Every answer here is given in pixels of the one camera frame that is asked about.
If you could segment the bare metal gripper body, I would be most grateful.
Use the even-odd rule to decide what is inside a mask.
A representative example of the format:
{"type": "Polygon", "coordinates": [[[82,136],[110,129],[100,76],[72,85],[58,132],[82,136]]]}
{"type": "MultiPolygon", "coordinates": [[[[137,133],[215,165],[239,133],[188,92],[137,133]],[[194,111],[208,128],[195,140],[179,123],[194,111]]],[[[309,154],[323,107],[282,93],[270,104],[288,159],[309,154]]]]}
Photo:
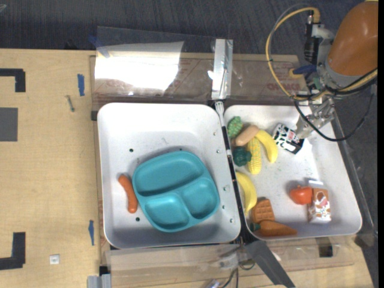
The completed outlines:
{"type": "Polygon", "coordinates": [[[310,93],[308,105],[311,113],[306,116],[313,130],[320,130],[335,118],[335,104],[330,92],[322,85],[318,76],[314,76],[307,84],[310,93]]]}

